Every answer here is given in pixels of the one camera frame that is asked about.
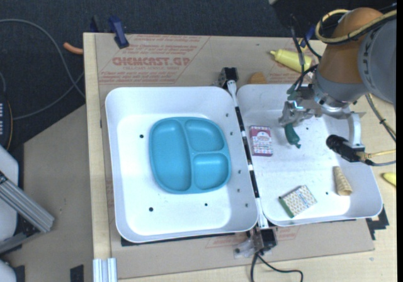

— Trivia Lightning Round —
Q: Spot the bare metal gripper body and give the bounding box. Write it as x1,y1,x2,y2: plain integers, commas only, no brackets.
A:
294,84,366,121

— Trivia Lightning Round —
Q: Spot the green pepper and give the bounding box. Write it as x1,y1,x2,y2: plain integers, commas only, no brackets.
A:
283,123,302,149

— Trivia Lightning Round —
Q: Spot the red carton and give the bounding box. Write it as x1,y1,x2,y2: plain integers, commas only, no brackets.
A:
248,125,274,157

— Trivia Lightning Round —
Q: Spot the orange biscuit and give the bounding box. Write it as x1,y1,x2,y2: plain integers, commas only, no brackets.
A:
246,72,268,85

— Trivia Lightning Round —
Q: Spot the thin black and white rod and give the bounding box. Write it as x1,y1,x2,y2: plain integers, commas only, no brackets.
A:
227,80,269,228

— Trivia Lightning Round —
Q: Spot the yellow squeeze bottle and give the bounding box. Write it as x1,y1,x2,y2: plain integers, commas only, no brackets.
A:
269,48,314,74

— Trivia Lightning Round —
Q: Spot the white plastic tray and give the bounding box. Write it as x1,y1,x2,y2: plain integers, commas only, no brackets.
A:
105,86,260,244
236,83,384,227

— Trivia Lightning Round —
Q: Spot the tan ice cream cone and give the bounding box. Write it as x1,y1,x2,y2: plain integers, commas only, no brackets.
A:
333,166,353,197

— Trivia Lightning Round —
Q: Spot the green and yellow carton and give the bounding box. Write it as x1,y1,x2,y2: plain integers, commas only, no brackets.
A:
278,184,319,220

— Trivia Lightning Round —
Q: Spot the blue divided plate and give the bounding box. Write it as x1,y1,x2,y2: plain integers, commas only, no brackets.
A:
149,116,232,195

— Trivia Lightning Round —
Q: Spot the brown cardboard board red print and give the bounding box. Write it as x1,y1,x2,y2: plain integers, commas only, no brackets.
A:
94,33,376,279

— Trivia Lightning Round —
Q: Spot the orange sausage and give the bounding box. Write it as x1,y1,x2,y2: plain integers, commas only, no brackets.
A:
62,42,84,55

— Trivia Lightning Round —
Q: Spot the black cylinder on white bracket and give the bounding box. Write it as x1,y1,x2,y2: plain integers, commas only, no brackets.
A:
326,111,366,162

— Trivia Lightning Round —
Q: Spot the black block with thin wires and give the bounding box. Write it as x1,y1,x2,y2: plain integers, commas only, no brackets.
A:
216,67,239,88
251,227,278,256

